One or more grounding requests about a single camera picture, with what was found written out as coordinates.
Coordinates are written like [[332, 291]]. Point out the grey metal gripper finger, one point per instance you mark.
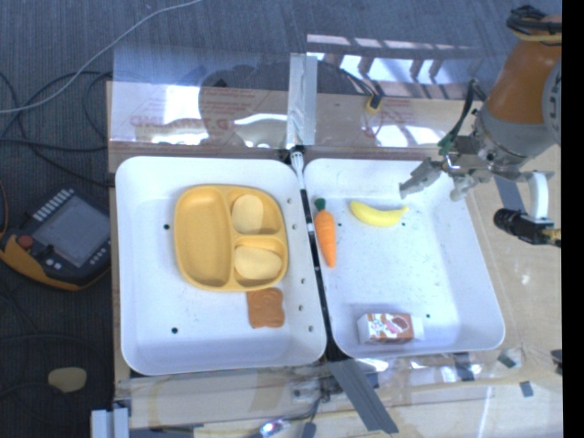
[[461, 187], [417, 180]]

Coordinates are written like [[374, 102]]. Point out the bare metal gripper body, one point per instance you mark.
[[470, 158]]

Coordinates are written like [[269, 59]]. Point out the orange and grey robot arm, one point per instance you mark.
[[520, 85]]

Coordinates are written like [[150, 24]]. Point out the yellow banana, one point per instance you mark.
[[376, 215]]

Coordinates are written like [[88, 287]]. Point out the white plastic tray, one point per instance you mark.
[[150, 267], [401, 281]]

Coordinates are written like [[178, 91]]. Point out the orange carrot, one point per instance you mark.
[[326, 235]]

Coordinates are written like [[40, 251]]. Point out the white and brown carton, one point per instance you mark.
[[390, 329]]

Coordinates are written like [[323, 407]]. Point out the pale yellow oval biscuit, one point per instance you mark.
[[247, 214], [257, 263]]

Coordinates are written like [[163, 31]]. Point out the brown toast slice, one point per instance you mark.
[[266, 309]]

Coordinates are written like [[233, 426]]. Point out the yellow divided plate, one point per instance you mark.
[[201, 240]]

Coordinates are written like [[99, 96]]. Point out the black cylinder on white bracket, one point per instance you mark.
[[520, 222]]

